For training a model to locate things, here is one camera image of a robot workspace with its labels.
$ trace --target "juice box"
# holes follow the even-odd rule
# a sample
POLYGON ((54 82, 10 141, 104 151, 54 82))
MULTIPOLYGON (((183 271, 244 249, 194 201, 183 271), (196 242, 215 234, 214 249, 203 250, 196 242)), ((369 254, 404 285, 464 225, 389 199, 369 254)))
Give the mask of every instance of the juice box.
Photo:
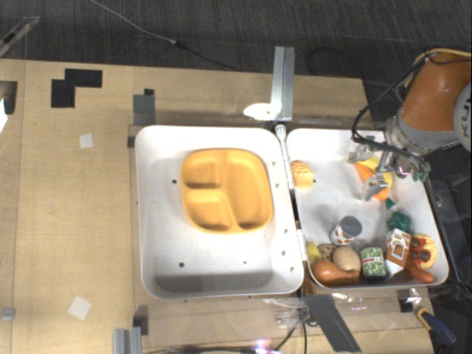
POLYGON ((392 276, 405 267, 412 236, 398 228, 388 232, 383 243, 385 267, 392 276))

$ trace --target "yellow divided plate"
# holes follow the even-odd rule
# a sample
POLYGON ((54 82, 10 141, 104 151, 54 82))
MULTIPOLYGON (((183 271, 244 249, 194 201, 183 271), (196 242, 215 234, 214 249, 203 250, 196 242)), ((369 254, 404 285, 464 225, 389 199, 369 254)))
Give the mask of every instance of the yellow divided plate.
POLYGON ((191 153, 182 164, 181 191, 188 220, 205 232, 262 229, 274 213, 266 168, 247 150, 191 153))

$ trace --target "wooden table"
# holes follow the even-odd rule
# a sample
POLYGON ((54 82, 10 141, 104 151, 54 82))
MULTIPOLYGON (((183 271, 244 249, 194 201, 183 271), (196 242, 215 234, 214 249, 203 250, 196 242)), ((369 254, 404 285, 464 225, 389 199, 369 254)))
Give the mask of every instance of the wooden table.
MULTIPOLYGON (((114 328, 129 329, 136 301, 148 298, 133 281, 133 95, 154 89, 158 122, 238 117, 250 125, 242 110, 270 100, 271 75, 0 60, 0 80, 18 81, 15 113, 0 133, 0 308, 16 309, 13 322, 0 321, 0 353, 111 353, 114 328), (102 70, 103 86, 76 88, 75 108, 51 108, 51 80, 65 68, 102 70), (82 149, 89 133, 93 147, 82 149), (68 313, 76 296, 91 303, 84 319, 68 313)), ((295 118, 344 127, 365 103, 360 80, 295 77, 295 118)), ((427 290, 418 292, 431 310, 427 290)), ((395 292, 348 297, 369 306, 339 305, 365 353, 433 352, 427 331, 395 307, 395 292)), ((258 298, 147 302, 154 330, 143 338, 145 353, 238 346, 254 343, 255 333, 275 343, 287 333, 274 322, 276 308, 258 298)), ((308 335, 309 353, 332 352, 320 328, 308 335)), ((296 330, 284 353, 302 353, 302 345, 296 330)))

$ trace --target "toy food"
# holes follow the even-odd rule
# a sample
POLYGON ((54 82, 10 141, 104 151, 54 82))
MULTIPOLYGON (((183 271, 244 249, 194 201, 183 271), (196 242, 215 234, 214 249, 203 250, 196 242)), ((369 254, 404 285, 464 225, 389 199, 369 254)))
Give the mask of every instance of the toy food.
POLYGON ((318 245, 319 253, 322 256, 322 261, 331 261, 333 259, 333 252, 337 246, 334 244, 318 245))
POLYGON ((344 216, 331 230, 330 239, 335 245, 346 246, 362 233, 362 224, 353 216, 344 216))
POLYGON ((314 173, 310 167, 300 161, 291 162, 292 175, 294 176, 295 187, 312 187, 314 173))
POLYGON ((359 282, 360 271, 344 271, 330 261, 319 261, 311 268, 315 278, 326 286, 354 285, 359 282))
MULTIPOLYGON (((363 182, 367 181, 373 175, 377 173, 376 168, 378 167, 379 160, 376 157, 371 157, 363 162, 356 162, 355 168, 358 174, 361 177, 363 182)), ((381 201, 385 201, 389 197, 389 188, 393 183, 393 175, 391 172, 385 172, 383 174, 383 179, 389 185, 389 187, 382 189, 378 194, 374 195, 374 198, 377 198, 381 201)))
POLYGON ((386 225, 389 227, 389 229, 398 228, 403 232, 409 233, 412 220, 408 215, 397 211, 392 214, 389 221, 386 222, 386 225))
POLYGON ((314 265, 318 261, 322 260, 322 255, 318 250, 318 246, 313 241, 310 241, 307 244, 307 254, 308 254, 308 262, 310 265, 314 265))
POLYGON ((339 246, 333 252, 333 263, 344 271, 361 271, 361 259, 349 246, 339 246))
POLYGON ((398 228, 388 232, 383 244, 385 267, 392 276, 405 267, 412 237, 398 228))
POLYGON ((410 274, 413 278, 423 282, 423 283, 432 283, 434 280, 433 274, 426 270, 421 270, 413 262, 412 258, 408 258, 405 264, 405 271, 410 274))
POLYGON ((417 234, 412 237, 409 256, 418 268, 426 270, 436 262, 436 243, 428 235, 417 234))
POLYGON ((387 198, 385 200, 385 207, 386 209, 391 209, 394 205, 396 205, 395 201, 393 201, 392 199, 390 198, 387 198))
POLYGON ((386 277, 385 259, 382 248, 370 246, 361 250, 362 276, 367 280, 386 277))

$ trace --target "white sink basin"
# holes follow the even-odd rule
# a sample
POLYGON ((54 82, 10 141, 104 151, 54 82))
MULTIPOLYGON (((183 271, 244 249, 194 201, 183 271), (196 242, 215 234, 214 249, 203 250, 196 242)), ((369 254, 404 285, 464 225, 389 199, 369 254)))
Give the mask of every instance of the white sink basin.
MULTIPOLYGON (((378 141, 384 140, 379 131, 365 131, 378 141)), ((351 246, 357 251, 366 246, 382 247, 388 229, 386 222, 393 211, 406 213, 412 219, 413 233, 429 235, 437 244, 437 261, 428 271, 434 275, 431 285, 439 285, 448 277, 448 262, 437 230, 436 221, 425 188, 412 177, 394 176, 390 198, 396 205, 387 210, 384 201, 361 200, 362 182, 355 167, 347 163, 349 152, 357 144, 348 130, 297 129, 287 138, 291 160, 306 162, 315 174, 316 183, 309 190, 297 190, 296 201, 300 223, 307 241, 316 245, 330 243, 330 230, 346 215, 360 220, 363 230, 351 246)), ((404 288, 424 285, 400 273, 377 283, 361 283, 355 288, 404 288)))
POLYGON ((294 214, 277 138, 260 128, 148 126, 136 137, 142 281, 158 298, 288 294, 302 283, 294 214), (185 215, 180 172, 193 151, 238 148, 265 165, 274 214, 259 230, 217 234, 185 215))

